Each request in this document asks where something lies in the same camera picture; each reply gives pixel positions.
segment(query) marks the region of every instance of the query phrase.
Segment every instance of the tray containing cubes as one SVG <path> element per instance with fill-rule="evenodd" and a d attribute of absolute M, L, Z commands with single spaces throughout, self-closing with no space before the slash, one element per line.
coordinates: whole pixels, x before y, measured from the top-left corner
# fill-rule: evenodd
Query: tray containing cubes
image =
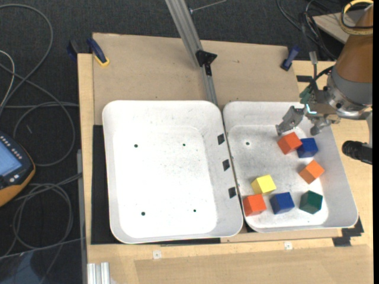
<path fill-rule="evenodd" d="M 358 219 L 330 127 L 310 135 L 307 119 L 277 134 L 298 102 L 230 102 L 227 139 L 248 226 L 258 232 L 345 228 Z"/>

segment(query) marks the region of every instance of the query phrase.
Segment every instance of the block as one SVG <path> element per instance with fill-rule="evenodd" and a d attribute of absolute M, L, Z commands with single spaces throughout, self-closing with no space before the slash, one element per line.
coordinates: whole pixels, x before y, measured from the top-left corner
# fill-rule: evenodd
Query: block
<path fill-rule="evenodd" d="M 312 160 L 300 173 L 298 173 L 308 184 L 311 184 L 324 173 L 324 168 L 317 161 Z"/>
<path fill-rule="evenodd" d="M 313 157 L 319 151 L 314 138 L 304 138 L 300 139 L 300 141 L 302 145 L 297 149 L 297 155 L 299 158 Z"/>
<path fill-rule="evenodd" d="M 278 145 L 284 154 L 289 154 L 292 151 L 297 150 L 302 143 L 297 134 L 293 131 L 292 133 L 281 137 L 278 141 Z"/>
<path fill-rule="evenodd" d="M 270 175 L 265 175 L 256 178 L 252 183 L 251 187 L 253 187 L 254 193 L 261 193 L 263 195 L 268 195 L 269 193 L 276 190 L 276 186 L 274 180 Z"/>
<path fill-rule="evenodd" d="M 251 215 L 258 215 L 266 209 L 266 203 L 261 193 L 257 195 L 247 196 L 243 200 L 243 210 L 245 212 L 245 216 L 247 217 Z"/>
<path fill-rule="evenodd" d="M 282 214 L 288 212 L 295 207 L 289 192 L 278 193 L 270 199 L 270 204 L 274 214 Z"/>
<path fill-rule="evenodd" d="M 307 191 L 301 196 L 299 208 L 309 214 L 315 214 L 321 209 L 323 197 L 318 193 Z"/>

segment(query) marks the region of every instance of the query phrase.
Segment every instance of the empty white tray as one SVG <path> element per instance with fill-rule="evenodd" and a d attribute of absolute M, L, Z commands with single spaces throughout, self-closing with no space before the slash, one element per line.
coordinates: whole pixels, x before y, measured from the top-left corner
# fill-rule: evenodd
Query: empty white tray
<path fill-rule="evenodd" d="M 103 110 L 110 224 L 123 243 L 229 237 L 243 222 L 220 110 L 113 101 Z"/>
<path fill-rule="evenodd" d="M 299 138 L 314 137 L 319 149 L 314 157 L 300 159 L 296 151 L 284 155 L 277 144 L 281 137 L 275 125 L 292 105 L 304 106 L 298 102 L 231 102 L 224 107 L 225 129 L 242 199 L 254 194 L 250 183 L 257 177 L 270 174 L 277 186 L 272 194 L 264 196 L 267 210 L 245 216 L 245 220 L 259 232 L 350 227 L 356 223 L 358 212 L 331 128 L 311 136 L 313 124 L 304 117 L 297 128 L 283 134 L 295 131 Z M 298 172 L 312 159 L 325 172 L 308 185 Z M 323 195 L 322 208 L 315 214 L 298 208 L 301 195 L 308 190 Z M 281 192 L 290 192 L 295 208 L 275 215 L 269 199 Z"/>

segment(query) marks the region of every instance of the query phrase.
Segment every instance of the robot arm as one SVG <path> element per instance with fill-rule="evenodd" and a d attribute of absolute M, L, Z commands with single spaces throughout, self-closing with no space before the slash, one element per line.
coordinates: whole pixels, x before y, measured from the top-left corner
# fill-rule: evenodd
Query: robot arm
<path fill-rule="evenodd" d="M 296 127 L 304 116 L 314 124 L 311 135 L 320 133 L 325 126 L 339 123 L 341 118 L 366 120 L 370 129 L 369 143 L 347 141 L 342 151 L 353 159 L 372 164 L 372 111 L 366 109 L 372 107 L 374 4 L 371 0 L 354 0 L 342 14 L 354 4 L 363 2 L 371 3 L 355 27 L 341 23 L 350 36 L 336 64 L 328 70 L 327 86 L 320 90 L 316 80 L 311 81 L 300 94 L 304 108 L 292 106 L 283 122 L 277 125 L 277 133 L 280 135 Z"/>

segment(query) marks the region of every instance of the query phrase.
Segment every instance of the blue clamp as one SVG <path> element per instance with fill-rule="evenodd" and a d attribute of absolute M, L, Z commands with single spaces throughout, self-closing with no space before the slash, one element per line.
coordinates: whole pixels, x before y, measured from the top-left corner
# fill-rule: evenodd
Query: blue clamp
<path fill-rule="evenodd" d="M 288 54 L 287 59 L 285 59 L 283 61 L 282 65 L 280 67 L 283 68 L 284 70 L 288 71 L 292 65 L 292 61 L 296 58 L 299 51 L 300 51 L 299 46 L 295 45 L 291 49 L 290 53 Z"/>
<path fill-rule="evenodd" d="M 102 67 L 108 66 L 109 59 L 105 56 L 105 54 L 103 53 L 103 51 L 100 48 L 99 44 L 97 44 L 97 42 L 94 39 L 92 39 L 92 38 L 88 38 L 86 42 L 87 42 L 89 48 L 91 49 L 91 51 L 94 53 L 95 60 Z"/>

